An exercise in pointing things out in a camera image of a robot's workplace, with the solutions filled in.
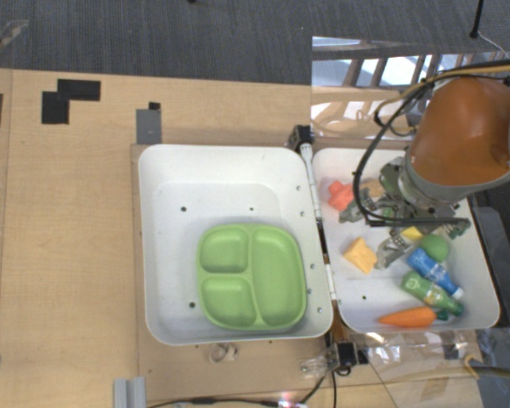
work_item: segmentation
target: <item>green divided plate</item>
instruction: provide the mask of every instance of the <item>green divided plate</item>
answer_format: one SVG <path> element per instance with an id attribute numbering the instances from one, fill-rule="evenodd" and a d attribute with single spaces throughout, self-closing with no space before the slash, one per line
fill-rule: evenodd
<path id="1" fill-rule="evenodd" d="M 206 317 L 231 330 L 280 330 L 306 309 L 306 280 L 295 239 L 263 224 L 228 224 L 202 236 L 196 256 Z"/>

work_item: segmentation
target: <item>blue bottle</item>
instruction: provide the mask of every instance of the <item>blue bottle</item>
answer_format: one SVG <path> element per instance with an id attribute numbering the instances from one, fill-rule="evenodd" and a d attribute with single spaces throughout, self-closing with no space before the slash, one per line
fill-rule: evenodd
<path id="1" fill-rule="evenodd" d="M 425 251 L 417 248 L 406 260 L 408 266 L 414 269 L 423 278 L 446 290 L 452 298 L 459 299 L 464 291 L 451 281 L 450 274 L 443 266 L 430 258 Z"/>

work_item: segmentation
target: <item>white plastic tray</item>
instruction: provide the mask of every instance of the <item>white plastic tray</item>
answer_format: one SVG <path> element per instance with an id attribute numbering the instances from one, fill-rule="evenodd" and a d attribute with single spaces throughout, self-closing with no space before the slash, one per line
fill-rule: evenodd
<path id="1" fill-rule="evenodd" d="M 147 325 L 161 342 L 182 345 L 318 337 L 332 306 L 306 169 L 285 148 L 154 145 L 139 159 Z M 281 332 L 232 331 L 202 313 L 196 248 L 229 223 L 281 227 L 297 240 L 310 291 L 306 313 Z"/>
<path id="2" fill-rule="evenodd" d="M 356 237 L 363 237 L 375 252 L 379 243 L 388 238 L 388 229 L 371 229 L 363 220 L 354 224 L 340 224 L 338 211 L 326 203 L 329 198 L 328 185 L 336 179 L 345 184 L 352 182 L 352 172 L 363 153 L 363 150 L 353 149 L 321 150 L 314 157 L 314 175 L 318 182 L 329 258 L 344 321 L 357 332 L 393 332 L 397 328 L 379 324 L 377 319 L 422 305 L 400 289 L 403 275 L 411 269 L 404 258 L 387 269 L 374 269 L 369 275 L 353 266 L 342 255 L 349 244 Z M 363 179 L 377 178 L 385 163 L 403 155 L 404 151 L 376 150 L 366 166 Z M 461 202 L 457 216 L 472 221 L 467 201 Z M 453 241 L 443 232 L 440 235 L 450 244 L 446 265 L 451 279 L 465 291 L 462 298 L 465 312 L 459 318 L 451 316 L 447 322 L 436 321 L 432 328 L 460 330 L 493 326 L 499 318 L 500 308 L 476 227 L 473 224 L 463 236 Z"/>

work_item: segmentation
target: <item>wooden table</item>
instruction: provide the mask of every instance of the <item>wooden table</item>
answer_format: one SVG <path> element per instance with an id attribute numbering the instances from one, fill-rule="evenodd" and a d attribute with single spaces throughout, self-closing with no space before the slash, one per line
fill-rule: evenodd
<path id="1" fill-rule="evenodd" d="M 70 125 L 42 125 L 42 92 L 58 78 L 101 81 L 101 100 L 71 101 Z M 150 337 L 137 319 L 131 176 L 136 109 L 150 101 L 165 143 L 280 146 L 309 123 L 310 87 L 0 70 L 0 92 L 11 105 L 0 130 L 0 408 L 110 407 L 113 380 L 139 375 L 148 401 L 294 398 L 314 385 L 298 362 L 320 339 L 240 343 L 237 361 L 213 365 L 206 345 Z M 310 406 L 332 405 L 328 381 Z M 338 386 L 338 406 L 419 406 L 427 382 L 397 384 L 392 398 L 365 365 Z M 482 406 L 469 377 L 440 393 Z"/>

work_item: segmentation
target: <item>dark gray floor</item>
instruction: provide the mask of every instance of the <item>dark gray floor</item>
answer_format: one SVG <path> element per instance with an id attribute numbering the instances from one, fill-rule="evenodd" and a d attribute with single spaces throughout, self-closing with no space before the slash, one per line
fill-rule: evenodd
<path id="1" fill-rule="evenodd" d="M 462 51 L 477 0 L 0 0 L 0 25 L 30 26 L 1 67 L 310 84 L 311 37 Z M 486 0 L 481 31 L 510 51 L 510 0 Z M 510 238 L 510 185 L 482 198 Z"/>

